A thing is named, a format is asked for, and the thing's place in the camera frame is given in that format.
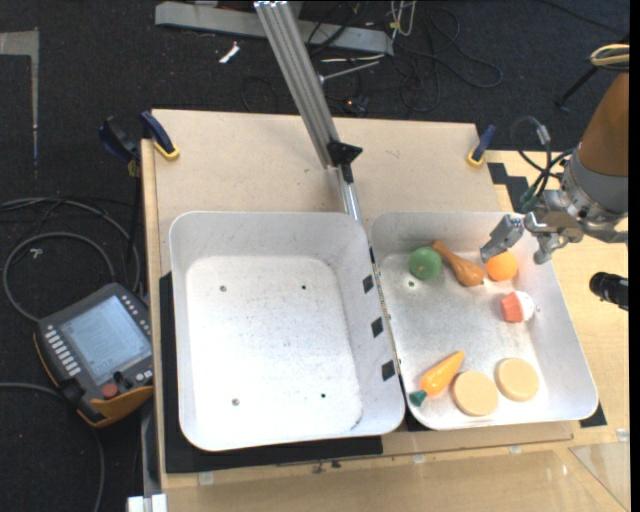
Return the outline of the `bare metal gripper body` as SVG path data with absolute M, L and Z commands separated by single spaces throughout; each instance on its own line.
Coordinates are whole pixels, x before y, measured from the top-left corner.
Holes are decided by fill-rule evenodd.
M 592 171 L 566 171 L 556 190 L 525 215 L 524 227 L 542 237 L 577 243 L 585 236 L 605 243 L 625 243 L 617 226 L 628 215 L 628 179 Z

